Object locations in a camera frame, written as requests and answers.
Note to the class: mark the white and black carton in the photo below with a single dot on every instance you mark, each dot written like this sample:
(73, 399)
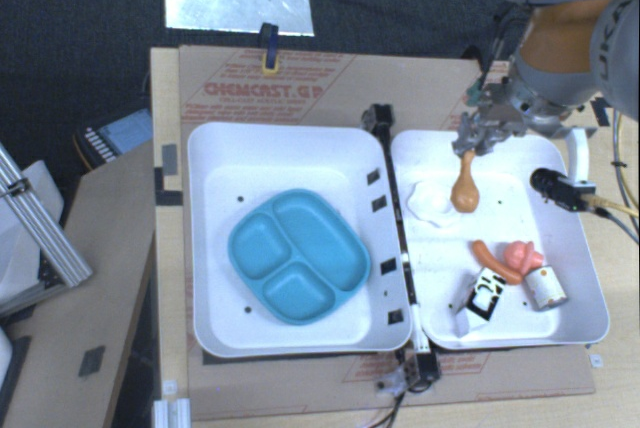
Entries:
(482, 298)

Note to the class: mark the thin black and white rod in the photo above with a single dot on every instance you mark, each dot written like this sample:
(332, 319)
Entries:
(400, 221)

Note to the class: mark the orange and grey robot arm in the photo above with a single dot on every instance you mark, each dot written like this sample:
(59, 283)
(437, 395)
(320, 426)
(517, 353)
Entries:
(570, 31)

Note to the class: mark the white can with orange dots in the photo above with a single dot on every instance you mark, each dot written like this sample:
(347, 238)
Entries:
(545, 288)

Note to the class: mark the blue divided plate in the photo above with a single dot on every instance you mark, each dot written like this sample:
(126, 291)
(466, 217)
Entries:
(300, 256)

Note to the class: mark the orange sausage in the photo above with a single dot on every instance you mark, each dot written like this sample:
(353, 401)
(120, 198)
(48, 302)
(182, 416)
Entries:
(492, 261)

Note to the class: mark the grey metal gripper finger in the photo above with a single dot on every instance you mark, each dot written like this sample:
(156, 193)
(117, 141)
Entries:
(490, 140)
(465, 136)

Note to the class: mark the white plastic tray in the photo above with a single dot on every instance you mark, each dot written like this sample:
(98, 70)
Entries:
(560, 246)
(220, 306)

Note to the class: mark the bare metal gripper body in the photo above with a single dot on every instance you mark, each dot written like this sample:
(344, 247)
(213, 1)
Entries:
(505, 108)

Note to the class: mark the brown cardboard board, red print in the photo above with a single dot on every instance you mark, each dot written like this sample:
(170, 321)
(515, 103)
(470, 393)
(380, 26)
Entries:
(390, 86)

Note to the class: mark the white fried egg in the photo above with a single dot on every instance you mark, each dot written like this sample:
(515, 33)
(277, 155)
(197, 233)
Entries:
(430, 206)

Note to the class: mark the black cylinder on white bracket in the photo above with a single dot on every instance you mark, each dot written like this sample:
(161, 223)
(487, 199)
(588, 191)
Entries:
(555, 186)

